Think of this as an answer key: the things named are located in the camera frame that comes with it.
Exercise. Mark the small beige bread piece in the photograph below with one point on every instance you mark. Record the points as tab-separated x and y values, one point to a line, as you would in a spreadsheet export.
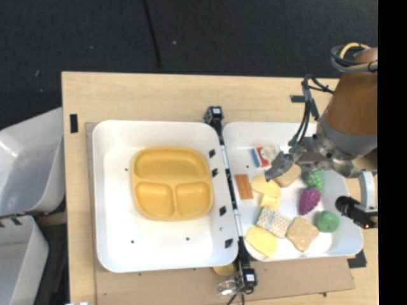
290	177

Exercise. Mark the white plastic tray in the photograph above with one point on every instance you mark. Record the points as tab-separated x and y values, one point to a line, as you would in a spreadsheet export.
346	234
121	249

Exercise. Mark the yellow round toy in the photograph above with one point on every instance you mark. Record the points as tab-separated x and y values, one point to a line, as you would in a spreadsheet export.
224	269

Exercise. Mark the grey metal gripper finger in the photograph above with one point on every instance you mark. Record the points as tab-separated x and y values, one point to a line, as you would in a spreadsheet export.
311	171
279	167

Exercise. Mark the green apple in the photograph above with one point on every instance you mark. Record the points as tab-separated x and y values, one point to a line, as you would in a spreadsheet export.
327	221

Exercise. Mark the yellow cheese slice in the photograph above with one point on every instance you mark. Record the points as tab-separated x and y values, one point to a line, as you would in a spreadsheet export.
270	203

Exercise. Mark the green grapes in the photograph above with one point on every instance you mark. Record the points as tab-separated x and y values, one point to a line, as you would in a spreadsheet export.
316	181

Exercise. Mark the yellow divided plate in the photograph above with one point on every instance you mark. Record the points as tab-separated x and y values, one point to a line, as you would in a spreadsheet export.
171	183

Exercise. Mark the orange wafer biscuit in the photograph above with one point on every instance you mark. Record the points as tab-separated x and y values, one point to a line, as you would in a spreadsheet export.
244	187

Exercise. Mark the purple grapes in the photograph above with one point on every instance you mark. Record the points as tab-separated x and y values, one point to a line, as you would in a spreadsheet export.
308	200

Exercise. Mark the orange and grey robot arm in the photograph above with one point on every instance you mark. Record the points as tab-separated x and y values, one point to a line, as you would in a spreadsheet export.
353	106

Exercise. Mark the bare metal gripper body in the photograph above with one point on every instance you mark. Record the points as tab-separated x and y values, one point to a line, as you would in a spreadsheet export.
330	157

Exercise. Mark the red and blue carton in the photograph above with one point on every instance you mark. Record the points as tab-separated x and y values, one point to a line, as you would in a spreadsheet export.
262	157

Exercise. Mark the black cylinder on white bracket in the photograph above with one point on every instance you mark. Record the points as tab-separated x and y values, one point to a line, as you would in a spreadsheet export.
353	210

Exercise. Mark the thin black and white rod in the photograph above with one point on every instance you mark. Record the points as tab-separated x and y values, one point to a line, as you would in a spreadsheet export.
229	176

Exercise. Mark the beige bread slice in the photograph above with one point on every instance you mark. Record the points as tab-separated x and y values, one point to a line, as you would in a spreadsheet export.
302	234

